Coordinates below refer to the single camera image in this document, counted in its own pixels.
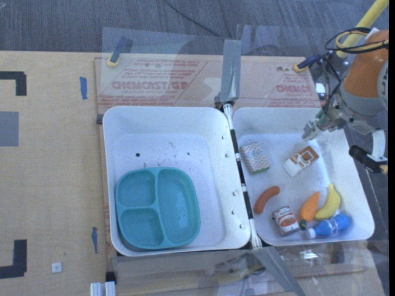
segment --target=gray floor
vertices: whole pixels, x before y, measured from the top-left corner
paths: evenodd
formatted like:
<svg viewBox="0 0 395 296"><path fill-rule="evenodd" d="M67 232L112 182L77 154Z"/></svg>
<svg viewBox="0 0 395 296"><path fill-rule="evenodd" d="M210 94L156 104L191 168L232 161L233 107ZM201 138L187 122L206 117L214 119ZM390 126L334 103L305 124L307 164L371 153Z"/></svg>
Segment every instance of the gray floor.
<svg viewBox="0 0 395 296"><path fill-rule="evenodd" d="M13 51L101 52L105 28L245 38L245 54L311 56L335 33L354 27L375 0L0 0L0 49ZM240 36L240 27L252 26ZM389 27L386 9L374 23ZM215 52L201 43L201 52ZM374 124L387 126L388 116ZM348 133L350 143L369 141ZM388 178L368 175L357 165L374 214L372 245L389 294Z"/></svg>

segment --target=soda can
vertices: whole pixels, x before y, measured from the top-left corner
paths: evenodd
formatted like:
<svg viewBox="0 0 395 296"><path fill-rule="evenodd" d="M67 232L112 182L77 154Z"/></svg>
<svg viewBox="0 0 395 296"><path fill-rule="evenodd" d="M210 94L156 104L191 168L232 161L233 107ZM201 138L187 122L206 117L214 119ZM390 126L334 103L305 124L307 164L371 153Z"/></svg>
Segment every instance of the soda can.
<svg viewBox="0 0 395 296"><path fill-rule="evenodd" d="M282 236L287 236L301 229L289 206L281 207L273 212L272 216Z"/></svg>

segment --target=gray square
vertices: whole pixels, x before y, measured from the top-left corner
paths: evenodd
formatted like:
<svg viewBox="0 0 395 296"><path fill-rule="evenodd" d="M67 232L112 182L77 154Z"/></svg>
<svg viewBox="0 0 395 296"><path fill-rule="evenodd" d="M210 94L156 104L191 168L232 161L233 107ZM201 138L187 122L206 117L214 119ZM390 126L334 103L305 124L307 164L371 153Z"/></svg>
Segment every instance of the gray square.
<svg viewBox="0 0 395 296"><path fill-rule="evenodd" d="M19 112L0 112L0 147L19 143Z"/></svg>

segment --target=blue bowl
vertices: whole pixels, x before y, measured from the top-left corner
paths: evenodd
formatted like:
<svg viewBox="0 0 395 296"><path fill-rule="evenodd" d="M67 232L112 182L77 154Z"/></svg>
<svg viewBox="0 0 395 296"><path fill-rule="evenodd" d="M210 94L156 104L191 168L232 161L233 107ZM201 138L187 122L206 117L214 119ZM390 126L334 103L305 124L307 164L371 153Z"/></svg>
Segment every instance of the blue bowl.
<svg viewBox="0 0 395 296"><path fill-rule="evenodd" d="M176 168L125 173L115 188L115 207L123 240L137 249L180 247L193 241L200 230L192 180Z"/></svg>

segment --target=yellow banana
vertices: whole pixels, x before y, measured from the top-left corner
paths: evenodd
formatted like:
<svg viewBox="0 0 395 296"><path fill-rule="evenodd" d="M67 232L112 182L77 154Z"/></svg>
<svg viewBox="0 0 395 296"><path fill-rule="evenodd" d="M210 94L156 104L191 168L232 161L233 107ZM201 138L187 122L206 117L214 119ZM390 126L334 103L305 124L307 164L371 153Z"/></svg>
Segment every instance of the yellow banana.
<svg viewBox="0 0 395 296"><path fill-rule="evenodd" d="M340 194L335 190L335 187L332 183L329 184L328 188L329 192L326 197L325 205L315 213L314 218L316 220L324 220L331 217L340 206Z"/></svg>

